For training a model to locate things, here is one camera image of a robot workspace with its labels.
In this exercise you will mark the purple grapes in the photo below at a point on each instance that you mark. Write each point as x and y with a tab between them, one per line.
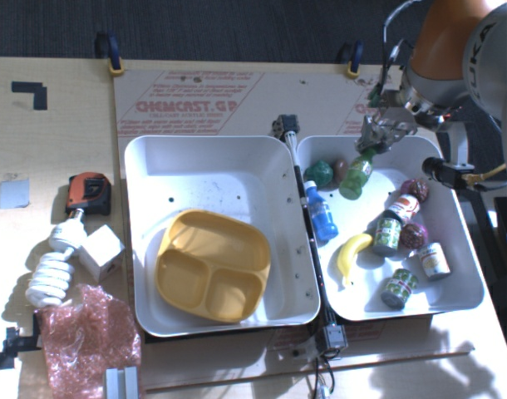
413	235
417	189

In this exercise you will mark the yellow divided plate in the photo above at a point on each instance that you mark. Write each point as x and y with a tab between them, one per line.
212	260

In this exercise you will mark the thin black and white rod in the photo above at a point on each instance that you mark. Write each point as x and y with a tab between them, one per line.
307	218

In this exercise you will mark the green-labelled can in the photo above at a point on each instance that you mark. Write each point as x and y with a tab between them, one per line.
400	288
387	236

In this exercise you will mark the brown cardboard board, red print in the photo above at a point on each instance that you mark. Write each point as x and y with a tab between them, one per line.
245	106

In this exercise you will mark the red and white can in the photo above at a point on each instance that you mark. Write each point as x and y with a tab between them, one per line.
404	208

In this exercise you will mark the orange and black tape measure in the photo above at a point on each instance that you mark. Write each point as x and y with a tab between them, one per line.
89	193

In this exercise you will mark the white cube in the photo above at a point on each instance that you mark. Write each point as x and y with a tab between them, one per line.
101	252

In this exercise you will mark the pink bubble wrap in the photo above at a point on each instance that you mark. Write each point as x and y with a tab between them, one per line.
91	343

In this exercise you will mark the green broccoli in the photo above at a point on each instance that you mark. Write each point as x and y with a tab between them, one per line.
319	173

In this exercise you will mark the yellow-labelled white can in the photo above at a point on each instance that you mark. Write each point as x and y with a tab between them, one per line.
433	261

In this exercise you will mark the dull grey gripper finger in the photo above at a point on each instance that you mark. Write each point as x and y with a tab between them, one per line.
388	141
366	135

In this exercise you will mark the white plastic tray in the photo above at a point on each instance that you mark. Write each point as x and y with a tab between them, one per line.
440	293
220	164

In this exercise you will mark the green plastic bottle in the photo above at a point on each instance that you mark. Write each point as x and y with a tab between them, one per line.
355	177

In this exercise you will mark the black cylinder on white bracket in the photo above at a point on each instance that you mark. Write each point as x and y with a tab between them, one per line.
453	175

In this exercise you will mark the white spiral light bulb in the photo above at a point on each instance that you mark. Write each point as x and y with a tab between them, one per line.
56	264

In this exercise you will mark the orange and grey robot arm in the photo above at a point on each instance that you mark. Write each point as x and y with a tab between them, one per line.
444	35

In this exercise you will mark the brown egg-shaped toy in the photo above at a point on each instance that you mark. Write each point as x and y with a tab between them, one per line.
341	169

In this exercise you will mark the yellow banana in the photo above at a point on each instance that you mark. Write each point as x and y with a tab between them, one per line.
350	252

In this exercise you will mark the blue plastic bottle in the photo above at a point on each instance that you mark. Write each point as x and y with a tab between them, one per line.
322	216

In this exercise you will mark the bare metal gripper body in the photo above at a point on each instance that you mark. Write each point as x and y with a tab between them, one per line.
397	114

